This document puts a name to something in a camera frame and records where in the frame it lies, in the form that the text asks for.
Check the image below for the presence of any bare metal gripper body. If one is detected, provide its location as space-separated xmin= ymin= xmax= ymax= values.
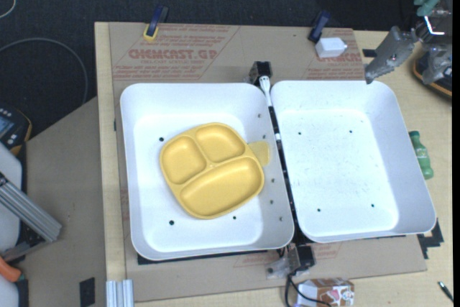
xmin=415 ymin=0 xmax=453 ymax=48

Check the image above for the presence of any small white box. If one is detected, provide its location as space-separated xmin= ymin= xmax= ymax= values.
xmin=315 ymin=37 xmax=349 ymax=59

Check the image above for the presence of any green plastic bottle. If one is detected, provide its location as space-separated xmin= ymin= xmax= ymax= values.
xmin=408 ymin=130 xmax=435 ymax=180

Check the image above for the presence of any white plastic tray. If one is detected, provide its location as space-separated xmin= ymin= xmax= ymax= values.
xmin=269 ymin=80 xmax=438 ymax=244
xmin=119 ymin=82 xmax=295 ymax=261

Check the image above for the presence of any thin black and white rod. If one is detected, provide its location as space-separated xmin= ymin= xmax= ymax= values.
xmin=258 ymin=76 xmax=301 ymax=247

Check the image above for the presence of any brown cardboard board red print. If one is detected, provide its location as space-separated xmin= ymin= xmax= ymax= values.
xmin=107 ymin=22 xmax=428 ymax=303

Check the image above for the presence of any yellow divided plate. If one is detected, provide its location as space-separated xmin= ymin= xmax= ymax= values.
xmin=159 ymin=122 xmax=266 ymax=220

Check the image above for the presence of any black pen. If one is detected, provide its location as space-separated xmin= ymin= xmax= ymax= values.
xmin=437 ymin=281 xmax=453 ymax=301

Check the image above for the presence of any brown and white carton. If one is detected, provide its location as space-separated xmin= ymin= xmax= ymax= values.
xmin=297 ymin=278 xmax=356 ymax=307

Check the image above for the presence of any black block with thin wires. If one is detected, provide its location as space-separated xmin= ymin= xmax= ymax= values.
xmin=287 ymin=244 xmax=316 ymax=272
xmin=249 ymin=60 xmax=272 ymax=84

